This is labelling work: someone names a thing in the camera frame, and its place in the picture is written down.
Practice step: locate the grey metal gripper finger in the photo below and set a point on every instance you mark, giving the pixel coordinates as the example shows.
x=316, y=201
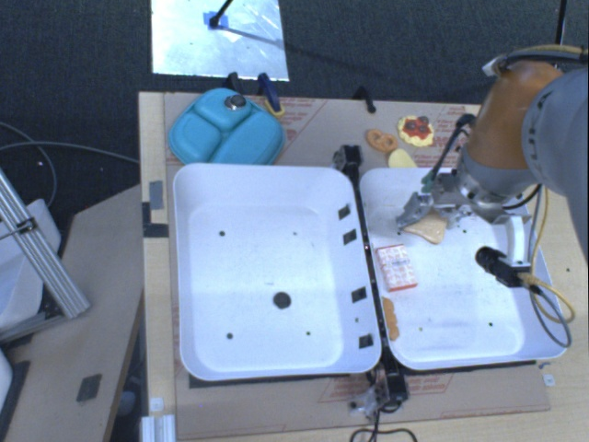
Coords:
x=453, y=220
x=414, y=210

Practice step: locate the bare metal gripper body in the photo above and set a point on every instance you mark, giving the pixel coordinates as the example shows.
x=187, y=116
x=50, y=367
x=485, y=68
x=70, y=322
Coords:
x=453, y=191

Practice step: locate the tan bread slice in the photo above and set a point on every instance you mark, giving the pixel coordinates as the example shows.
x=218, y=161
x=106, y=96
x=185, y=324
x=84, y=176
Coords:
x=430, y=230

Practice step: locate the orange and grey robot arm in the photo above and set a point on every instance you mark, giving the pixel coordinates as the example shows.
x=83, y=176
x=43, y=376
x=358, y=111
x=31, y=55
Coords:
x=529, y=122

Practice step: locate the yellow potato chip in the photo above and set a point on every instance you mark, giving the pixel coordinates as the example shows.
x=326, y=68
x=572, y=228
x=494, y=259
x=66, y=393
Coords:
x=401, y=159

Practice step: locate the orange and white carton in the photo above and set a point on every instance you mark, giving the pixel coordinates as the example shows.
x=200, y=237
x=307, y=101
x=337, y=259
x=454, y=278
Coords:
x=396, y=267

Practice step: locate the thin black rod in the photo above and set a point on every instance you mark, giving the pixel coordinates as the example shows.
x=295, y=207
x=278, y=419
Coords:
x=370, y=256

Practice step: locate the pizza slice with red topping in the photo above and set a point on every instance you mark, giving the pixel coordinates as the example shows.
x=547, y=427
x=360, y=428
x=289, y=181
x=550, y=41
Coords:
x=415, y=131

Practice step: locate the brown pretzel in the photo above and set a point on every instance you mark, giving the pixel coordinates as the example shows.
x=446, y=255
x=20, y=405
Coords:
x=382, y=141

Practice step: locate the white plastic tray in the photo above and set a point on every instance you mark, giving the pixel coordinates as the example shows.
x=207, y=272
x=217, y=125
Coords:
x=460, y=311
x=257, y=265

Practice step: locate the brown biscuit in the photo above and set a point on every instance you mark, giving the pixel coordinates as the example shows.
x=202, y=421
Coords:
x=391, y=318

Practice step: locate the black round disc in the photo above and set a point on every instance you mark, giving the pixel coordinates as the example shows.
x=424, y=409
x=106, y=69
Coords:
x=282, y=300

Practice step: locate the blue divided plate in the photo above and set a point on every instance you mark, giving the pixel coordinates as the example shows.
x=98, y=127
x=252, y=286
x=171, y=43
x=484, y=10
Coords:
x=216, y=136

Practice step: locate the brown cardboard board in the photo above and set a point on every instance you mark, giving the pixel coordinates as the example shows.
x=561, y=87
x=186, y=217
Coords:
x=303, y=403

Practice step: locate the black cylinder on white bracket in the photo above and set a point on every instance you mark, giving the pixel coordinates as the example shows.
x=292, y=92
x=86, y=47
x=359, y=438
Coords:
x=499, y=265

